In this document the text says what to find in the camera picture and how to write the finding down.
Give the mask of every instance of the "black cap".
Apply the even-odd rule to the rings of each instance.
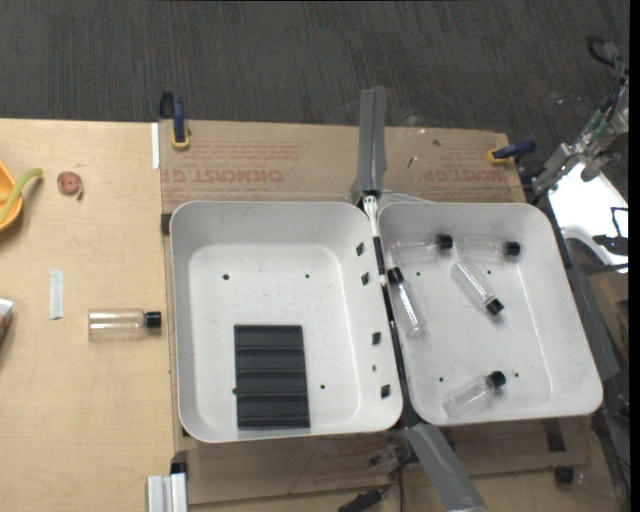
[[[144,326],[149,328],[162,326],[162,313],[160,311],[150,311],[144,314]]]
[[[393,267],[387,271],[387,276],[389,277],[389,282],[391,284],[400,284],[404,281],[404,276],[400,271],[400,267]]]
[[[487,375],[487,379],[491,381],[493,387],[496,389],[500,386],[504,386],[507,383],[507,378],[504,376],[504,373],[498,371]]]
[[[505,242],[504,243],[504,255],[505,256],[517,256],[520,254],[520,244],[518,242]]]
[[[553,470],[553,476],[559,484],[571,485],[576,472],[567,466],[557,466]]]
[[[484,307],[487,308],[487,311],[493,316],[496,316],[498,313],[500,313],[500,311],[504,309],[502,302],[500,302],[498,299],[493,299],[491,302],[485,304]]]
[[[453,247],[453,238],[450,235],[436,236],[436,244],[440,249],[451,249]]]

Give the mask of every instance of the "dark floor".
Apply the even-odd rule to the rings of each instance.
[[[629,58],[630,0],[140,2],[0,0],[0,117],[154,121],[163,90],[194,119],[387,124],[572,142]],[[627,162],[608,171],[627,196]]]

